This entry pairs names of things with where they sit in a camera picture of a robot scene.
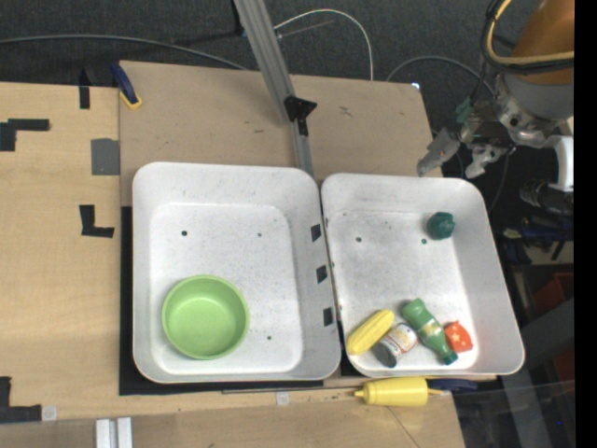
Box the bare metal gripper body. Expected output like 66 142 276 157
459 81 563 153

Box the dark green toy pepper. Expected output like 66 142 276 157
426 211 457 242

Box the white plastic tray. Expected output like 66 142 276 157
320 172 527 379
132 161 343 385

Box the green plastic bottle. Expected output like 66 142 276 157
400 297 460 367

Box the orange packet with star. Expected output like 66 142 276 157
442 320 475 355

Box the yellow toy corn cob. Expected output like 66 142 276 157
345 308 396 357

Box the small white labelled can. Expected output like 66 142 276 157
371 322 420 370

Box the brown flat board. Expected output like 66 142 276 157
118 60 467 448

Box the yellow squeeze bottle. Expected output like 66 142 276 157
353 375 445 408

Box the green bowl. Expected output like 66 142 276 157
160 274 251 361

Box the black cylinder on white bracket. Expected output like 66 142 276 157
519 134 576 217

